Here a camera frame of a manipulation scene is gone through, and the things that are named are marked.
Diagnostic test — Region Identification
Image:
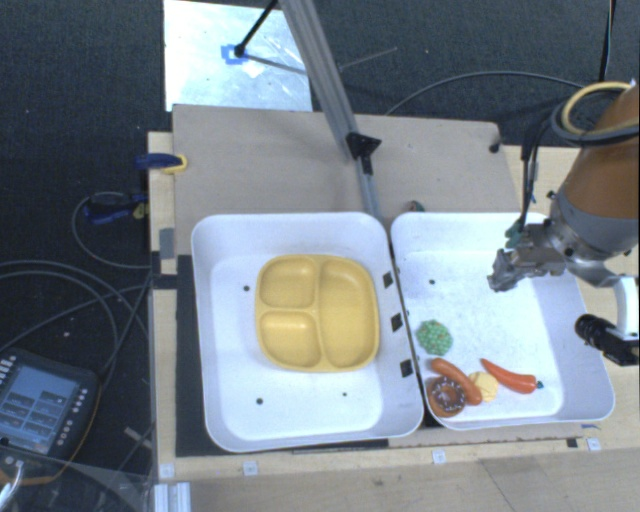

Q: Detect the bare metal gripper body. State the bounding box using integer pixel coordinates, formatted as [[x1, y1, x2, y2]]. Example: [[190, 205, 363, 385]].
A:
[[509, 220, 624, 289]]

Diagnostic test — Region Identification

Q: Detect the white plastic tray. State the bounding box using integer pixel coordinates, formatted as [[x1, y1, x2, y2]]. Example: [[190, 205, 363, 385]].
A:
[[389, 210, 617, 432], [190, 211, 426, 454]]

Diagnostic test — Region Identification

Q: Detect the orange carrot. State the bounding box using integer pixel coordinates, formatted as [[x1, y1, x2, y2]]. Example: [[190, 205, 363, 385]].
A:
[[479, 357, 545, 396]]

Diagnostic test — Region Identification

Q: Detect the orange sausage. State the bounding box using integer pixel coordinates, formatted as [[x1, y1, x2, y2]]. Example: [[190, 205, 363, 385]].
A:
[[430, 356, 484, 407]]

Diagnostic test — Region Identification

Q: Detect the pale yellow biscuit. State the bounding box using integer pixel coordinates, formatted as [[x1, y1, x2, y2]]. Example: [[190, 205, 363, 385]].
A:
[[468, 370, 500, 404]]

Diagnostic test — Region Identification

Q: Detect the brown sprinkled doughnut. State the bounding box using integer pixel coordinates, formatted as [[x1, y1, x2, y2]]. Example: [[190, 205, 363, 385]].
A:
[[425, 375, 468, 420]]

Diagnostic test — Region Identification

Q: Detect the yellow divided plate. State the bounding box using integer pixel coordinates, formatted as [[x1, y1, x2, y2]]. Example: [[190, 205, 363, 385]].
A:
[[254, 253, 382, 374]]

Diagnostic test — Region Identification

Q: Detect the brown cardboard board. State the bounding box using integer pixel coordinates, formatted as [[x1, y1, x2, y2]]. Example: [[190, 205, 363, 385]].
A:
[[171, 103, 586, 450]]

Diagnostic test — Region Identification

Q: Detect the black cylinder on white bracket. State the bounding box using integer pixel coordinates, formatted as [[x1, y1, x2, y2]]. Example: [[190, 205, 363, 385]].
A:
[[574, 274, 640, 369]]

